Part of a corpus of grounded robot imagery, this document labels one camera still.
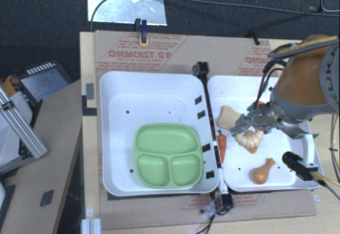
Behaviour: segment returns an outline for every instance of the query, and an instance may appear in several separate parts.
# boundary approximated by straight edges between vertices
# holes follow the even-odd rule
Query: black cable
[[[210,217],[210,220],[209,220],[209,223],[207,224],[207,226],[204,227],[203,229],[201,229],[200,231],[196,232],[195,234],[201,234],[201,233],[203,233],[204,231],[206,231],[205,234],[208,234],[208,232],[209,232],[209,230],[210,230],[210,228],[211,228],[211,224],[213,223],[214,218],[215,218],[215,215],[211,216],[211,217]]]
[[[335,115],[333,114],[331,116],[331,128],[330,128],[330,155],[331,155],[331,161],[333,163],[333,168],[334,168],[334,172],[336,175],[336,179],[338,180],[338,182],[340,182],[340,174],[338,172],[338,169],[336,167],[336,162],[334,159],[334,155],[333,152],[335,152],[334,150],[334,146],[333,146],[333,137],[334,137],[334,123],[335,123]]]
[[[328,186],[328,185],[326,184],[326,182],[324,182],[324,184],[322,184],[322,185],[323,185],[325,188],[329,189],[330,192],[331,192],[332,194],[334,194],[335,197],[338,198],[338,200],[340,200],[340,195],[337,194],[337,193],[335,192],[334,189],[332,189],[330,186]]]
[[[263,94],[263,92],[264,92],[265,86],[266,86],[267,83],[268,83],[268,80],[269,80],[268,77],[267,77],[266,83],[264,83],[264,82],[265,82],[265,77],[266,77],[267,73],[269,72],[269,70],[270,70],[275,64],[281,64],[281,65],[283,65],[283,62],[281,62],[281,61],[276,61],[276,60],[271,60],[271,61],[269,61],[269,62],[266,64],[265,68],[263,69],[263,76],[262,76],[261,83],[260,83],[260,86],[259,86],[259,91],[258,91],[258,93],[257,93],[256,100],[255,100],[255,102],[253,103],[254,109],[256,109],[257,103],[259,102],[259,100],[260,100],[260,98],[261,98],[261,96],[262,96],[262,94]]]
[[[223,208],[219,212],[217,212],[216,214],[219,215],[219,216],[223,216],[223,215],[227,214],[228,212],[229,212],[228,208]]]
[[[278,70],[281,70],[281,71],[282,71],[283,69],[282,69],[282,68],[275,68],[275,69],[272,69],[272,70],[270,71],[269,75],[267,76],[266,82],[265,82],[264,85],[263,85],[261,95],[265,92],[266,87],[267,87],[267,85],[268,85],[268,81],[269,81],[271,75],[272,75],[275,71],[278,71]]]
[[[94,16],[98,9],[108,0],[102,0],[95,10],[92,13],[91,17],[91,24],[90,30],[92,31],[92,23],[94,20]],[[282,13],[290,13],[290,14],[300,14],[300,15],[317,15],[317,16],[329,16],[334,18],[339,18],[339,15],[329,15],[329,14],[320,14],[320,13],[306,13],[306,12],[299,12],[299,11],[291,11],[291,10],[284,10],[278,8],[271,8],[271,7],[263,7],[263,6],[254,6],[254,5],[247,5],[247,4],[235,4],[235,3],[222,3],[222,2],[210,2],[210,1],[202,1],[202,0],[180,0],[180,1],[187,1],[187,2],[195,2],[195,3],[204,3],[204,4],[214,4],[214,5],[222,5],[222,6],[232,6],[232,7],[244,7],[244,8],[253,8],[253,9],[261,9],[267,11],[275,11],[275,12],[282,12]]]
[[[299,53],[304,53],[304,52],[311,51],[313,49],[318,49],[318,48],[322,48],[322,47],[332,46],[332,45],[336,45],[336,44],[339,44],[339,39],[332,40],[332,41],[327,41],[327,42],[323,42],[323,43],[314,44],[314,45],[307,46],[307,47],[300,48],[300,49],[295,49],[293,51],[289,51],[289,52],[286,52],[286,53],[275,54],[275,52],[279,51],[279,49],[280,49],[280,47],[279,47],[279,48],[276,48],[275,50],[273,50],[269,54],[269,57],[274,57],[275,59],[281,59],[282,60],[284,58],[288,58],[288,57],[291,57],[291,56],[299,54]]]

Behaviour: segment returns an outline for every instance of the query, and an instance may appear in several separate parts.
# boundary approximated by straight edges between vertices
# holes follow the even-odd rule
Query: sticker
[[[260,194],[238,194],[233,195],[233,200],[235,206],[255,205],[259,197]]]
[[[239,68],[234,75],[238,76],[262,76],[265,65],[270,61],[268,54],[270,53],[270,44],[268,39],[261,39],[259,46],[253,45],[246,57],[243,59]]]
[[[93,208],[86,209],[86,217],[92,217],[95,215],[95,210]]]
[[[315,195],[313,195],[313,198],[314,198],[314,202],[320,202],[321,201],[320,195],[315,194]]]
[[[139,45],[139,33],[124,35],[96,63],[97,72],[159,72],[189,36],[148,34],[149,45]]]
[[[193,210],[208,205],[210,202],[211,198],[209,194],[191,195],[188,197],[182,209]]]

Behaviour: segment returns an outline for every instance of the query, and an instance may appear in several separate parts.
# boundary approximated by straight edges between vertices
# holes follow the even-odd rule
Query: toy food
[[[224,161],[224,156],[225,156],[225,148],[226,148],[226,143],[227,143],[227,137],[222,134],[222,131],[218,131],[219,135],[217,136],[217,144],[218,144],[218,149],[219,149],[219,154],[221,156],[221,163]]]
[[[252,154],[256,152],[264,132],[258,128],[255,128],[255,132],[248,130],[244,134],[237,134],[234,138],[238,144],[249,150]]]
[[[270,168],[275,164],[275,161],[272,158],[267,159],[266,165],[257,168],[253,173],[253,181],[257,184],[264,184],[269,175]]]
[[[223,106],[220,117],[217,120],[217,126],[226,130],[230,130],[240,117],[240,113],[233,110],[230,106]]]

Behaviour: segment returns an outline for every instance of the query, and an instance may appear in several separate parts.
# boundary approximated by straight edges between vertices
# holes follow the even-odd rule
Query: black clip
[[[142,23],[142,20],[141,20],[141,19],[136,19],[136,20],[134,21],[133,31],[139,32],[139,31],[141,30],[141,28],[142,28],[141,23]]]
[[[8,109],[11,109],[14,106],[13,101],[8,101],[2,105],[0,105],[0,110],[6,111]]]
[[[255,44],[256,44],[256,46],[259,46],[259,45],[260,45],[259,39],[257,38],[255,32],[252,31],[252,30],[250,30],[250,31],[245,35],[245,38],[253,38],[253,39],[254,39],[254,42],[255,42]]]
[[[207,76],[209,73],[209,64],[208,62],[197,62],[191,69],[191,74],[201,79],[201,76],[204,74]]]

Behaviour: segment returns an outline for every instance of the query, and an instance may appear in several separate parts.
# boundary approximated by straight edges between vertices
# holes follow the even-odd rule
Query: green plate
[[[137,175],[149,187],[191,187],[201,179],[201,145],[188,126],[146,124],[134,135],[133,150]]]

